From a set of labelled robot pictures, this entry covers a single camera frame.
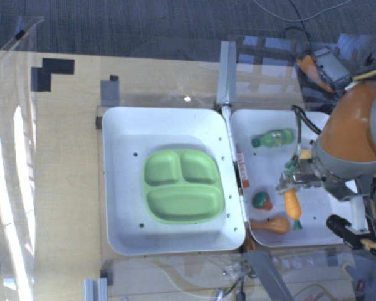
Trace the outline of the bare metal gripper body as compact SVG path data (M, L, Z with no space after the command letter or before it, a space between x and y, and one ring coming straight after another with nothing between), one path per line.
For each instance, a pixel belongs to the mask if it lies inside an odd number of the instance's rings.
M322 187L338 201L349 201L358 195L347 186L348 180L325 169L316 159L300 159L293 173L293 183L303 187Z

